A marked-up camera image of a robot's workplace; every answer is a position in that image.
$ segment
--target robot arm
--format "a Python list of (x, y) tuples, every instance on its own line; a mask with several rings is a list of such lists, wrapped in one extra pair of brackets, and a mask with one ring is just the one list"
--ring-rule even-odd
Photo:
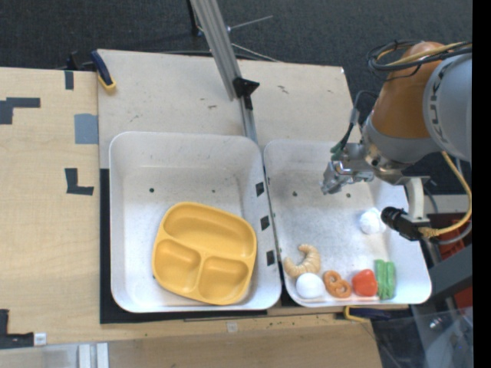
[[(361, 126), (361, 141), (342, 140), (333, 149), (321, 186), (324, 194), (339, 192), (345, 184), (369, 182), (377, 177), (393, 185), (405, 185), (414, 198), (419, 198), (414, 178), (403, 174), (408, 166), (438, 151), (472, 162), (469, 44), (445, 46), (409, 41), (389, 44), (375, 50), (372, 65), (377, 64), (382, 54), (398, 47), (408, 48), (399, 61), (377, 66), (390, 73)], [(421, 204), (410, 202), (410, 206)], [(408, 229), (399, 232), (409, 239), (420, 238), (414, 219), (421, 219), (422, 209), (411, 209), (409, 215), (396, 209), (386, 210), (382, 214), (385, 223), (392, 226), (396, 217), (406, 217)]]

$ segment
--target yellow divided plate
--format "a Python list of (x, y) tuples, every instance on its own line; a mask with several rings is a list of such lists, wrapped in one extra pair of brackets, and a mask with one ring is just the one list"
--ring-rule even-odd
[(215, 207), (181, 202), (162, 219), (153, 245), (159, 284), (215, 305), (237, 302), (251, 281), (257, 244), (243, 218)]

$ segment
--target pretzel toy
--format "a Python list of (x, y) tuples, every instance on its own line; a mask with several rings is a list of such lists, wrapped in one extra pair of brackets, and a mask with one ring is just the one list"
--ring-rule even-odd
[(322, 277), (325, 288), (331, 296), (346, 298), (351, 296), (351, 285), (336, 271), (326, 271)]

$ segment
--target dark background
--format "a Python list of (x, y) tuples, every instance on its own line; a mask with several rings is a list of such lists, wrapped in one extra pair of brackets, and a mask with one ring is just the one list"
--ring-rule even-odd
[[(342, 66), (351, 96), (378, 92), (367, 70), (370, 49), (394, 39), (449, 44), (473, 40), (473, 0), (217, 0), (232, 43), (273, 59)], [(59, 68), (73, 51), (89, 61), (98, 48), (131, 51), (208, 51), (190, 33), (186, 0), (0, 0), (0, 66)], [(241, 49), (238, 54), (256, 57)], [(362, 107), (371, 107), (368, 97)], [(466, 178), (471, 171), (464, 163)], [(462, 193), (440, 154), (412, 174), (432, 177), (433, 194)]]

